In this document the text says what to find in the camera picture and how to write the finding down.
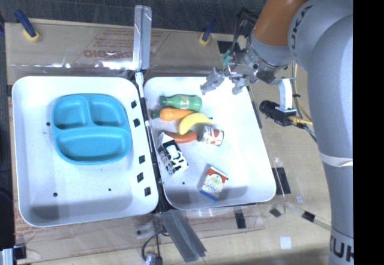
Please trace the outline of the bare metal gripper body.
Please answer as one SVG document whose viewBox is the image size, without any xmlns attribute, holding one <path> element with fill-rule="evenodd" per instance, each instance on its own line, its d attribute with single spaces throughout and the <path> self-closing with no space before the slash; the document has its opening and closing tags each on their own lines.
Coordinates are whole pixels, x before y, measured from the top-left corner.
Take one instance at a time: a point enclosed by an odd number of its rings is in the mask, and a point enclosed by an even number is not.
<svg viewBox="0 0 384 265">
<path fill-rule="evenodd" d="M 248 84 L 261 80 L 273 85 L 275 74 L 291 61 L 288 49 L 273 49 L 269 52 L 253 49 L 233 52 L 228 50 L 223 55 L 224 75 L 234 83 L 242 81 Z"/>
</svg>

